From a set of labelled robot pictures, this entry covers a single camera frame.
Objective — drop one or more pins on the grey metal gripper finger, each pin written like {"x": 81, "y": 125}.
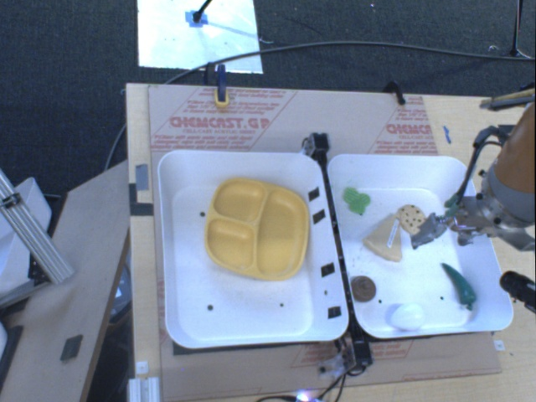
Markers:
{"x": 467, "y": 238}
{"x": 430, "y": 229}

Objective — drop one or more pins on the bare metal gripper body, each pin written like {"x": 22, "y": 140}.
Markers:
{"x": 488, "y": 220}

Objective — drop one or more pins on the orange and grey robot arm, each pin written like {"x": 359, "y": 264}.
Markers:
{"x": 518, "y": 161}

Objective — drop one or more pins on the tan chocolate chip biscuit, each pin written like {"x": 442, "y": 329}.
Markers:
{"x": 409, "y": 218}

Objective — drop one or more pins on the tan pizza slice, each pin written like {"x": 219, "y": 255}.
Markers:
{"x": 385, "y": 241}

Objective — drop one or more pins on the green chili pepper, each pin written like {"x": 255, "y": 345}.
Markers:
{"x": 460, "y": 287}

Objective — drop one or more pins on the white plastic tray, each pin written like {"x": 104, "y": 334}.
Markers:
{"x": 419, "y": 283}
{"x": 251, "y": 308}

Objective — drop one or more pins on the green broccoli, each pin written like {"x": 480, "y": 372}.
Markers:
{"x": 356, "y": 200}

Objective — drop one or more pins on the brown round doughnut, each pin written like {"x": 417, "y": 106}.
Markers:
{"x": 363, "y": 288}

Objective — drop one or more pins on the white egg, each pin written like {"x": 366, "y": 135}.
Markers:
{"x": 407, "y": 316}

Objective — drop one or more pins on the thin black and white rod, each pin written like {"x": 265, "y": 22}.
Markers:
{"x": 337, "y": 233}

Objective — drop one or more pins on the yellow divided plate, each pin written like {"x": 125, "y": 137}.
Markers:
{"x": 259, "y": 228}

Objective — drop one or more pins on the brown cardboard board, red print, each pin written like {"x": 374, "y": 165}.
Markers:
{"x": 293, "y": 117}

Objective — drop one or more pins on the black cylinder on white bracket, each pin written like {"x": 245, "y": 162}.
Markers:
{"x": 519, "y": 287}

